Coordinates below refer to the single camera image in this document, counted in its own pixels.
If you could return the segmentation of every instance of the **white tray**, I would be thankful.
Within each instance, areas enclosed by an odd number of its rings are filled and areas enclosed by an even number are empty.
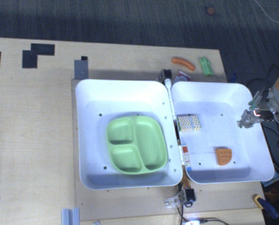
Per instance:
[[[197,183],[269,180],[274,168],[259,124],[237,127],[249,90],[240,84],[177,82],[172,87],[176,114],[195,113],[201,130],[180,133],[190,153],[190,178]],[[76,87],[80,176],[91,189],[173,186],[182,178],[169,97],[158,82],[83,80]],[[169,162],[160,170],[126,175],[112,167],[105,132],[118,117],[146,115],[159,122]],[[218,166],[215,148],[232,149],[232,161]]]

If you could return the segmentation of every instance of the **blue handle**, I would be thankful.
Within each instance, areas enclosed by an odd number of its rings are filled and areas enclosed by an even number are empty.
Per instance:
[[[262,198],[257,198],[257,201],[269,213],[272,219],[277,219],[279,217],[279,213],[277,212],[277,210],[266,200],[263,200]]]

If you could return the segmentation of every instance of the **green divided plate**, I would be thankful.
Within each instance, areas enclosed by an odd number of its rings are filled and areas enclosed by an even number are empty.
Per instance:
[[[107,126],[106,141],[111,163],[121,173],[152,173],[167,163],[162,129],[150,117],[128,116],[112,120]]]

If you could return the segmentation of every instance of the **gray carpet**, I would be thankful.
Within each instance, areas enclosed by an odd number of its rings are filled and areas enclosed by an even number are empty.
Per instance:
[[[257,1],[279,21],[279,0]],[[219,49],[243,84],[279,67],[279,24],[253,0],[0,0],[0,37]]]

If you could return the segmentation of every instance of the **table surface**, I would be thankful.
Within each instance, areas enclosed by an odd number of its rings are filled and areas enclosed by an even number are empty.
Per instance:
[[[22,68],[22,51],[30,50],[31,43],[54,44],[55,55],[39,55],[37,69]],[[0,225],[61,224],[61,210],[76,206],[74,60],[88,57],[89,78],[155,80],[162,69],[171,69],[173,78],[183,71],[192,81],[226,82],[218,50],[0,38],[0,52]],[[189,60],[196,70],[172,64],[173,56]],[[198,65],[202,56],[209,59],[214,76],[203,76]],[[263,196],[260,182],[191,184],[198,199],[192,209],[185,210],[186,218],[216,217],[232,225],[264,225],[262,212],[252,201],[254,194]],[[153,212],[157,200],[163,199],[159,196],[162,189],[126,190],[135,201],[150,198],[146,207],[137,208],[148,216],[118,211],[103,217],[101,210],[101,224],[179,224],[175,210]],[[124,190],[119,190],[110,200],[100,193],[101,203],[123,208],[120,195]]]

